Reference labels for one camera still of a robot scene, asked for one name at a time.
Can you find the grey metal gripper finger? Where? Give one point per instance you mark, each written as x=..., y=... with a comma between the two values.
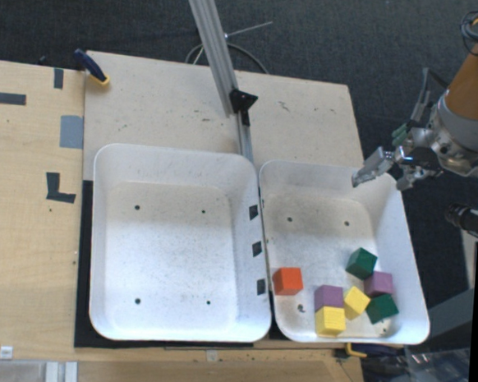
x=373, y=165
x=406, y=182

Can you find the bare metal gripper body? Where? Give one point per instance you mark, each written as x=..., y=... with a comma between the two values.
x=425, y=155

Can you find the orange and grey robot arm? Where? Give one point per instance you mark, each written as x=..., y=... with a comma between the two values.
x=471, y=89

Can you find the green cube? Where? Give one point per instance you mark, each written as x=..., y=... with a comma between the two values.
x=383, y=308
x=361, y=263

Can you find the white plastic tray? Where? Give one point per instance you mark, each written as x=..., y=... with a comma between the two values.
x=321, y=250
x=176, y=255

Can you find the purple cube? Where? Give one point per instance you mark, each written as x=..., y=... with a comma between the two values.
x=380, y=283
x=328, y=297

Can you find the yellow cube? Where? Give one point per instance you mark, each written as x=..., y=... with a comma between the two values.
x=356, y=301
x=330, y=321

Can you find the orange cube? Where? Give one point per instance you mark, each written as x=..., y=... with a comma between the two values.
x=287, y=281

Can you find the pale flat board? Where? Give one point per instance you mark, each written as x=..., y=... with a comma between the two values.
x=167, y=106

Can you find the black cylinder on white bracket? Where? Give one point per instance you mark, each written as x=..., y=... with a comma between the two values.
x=463, y=218

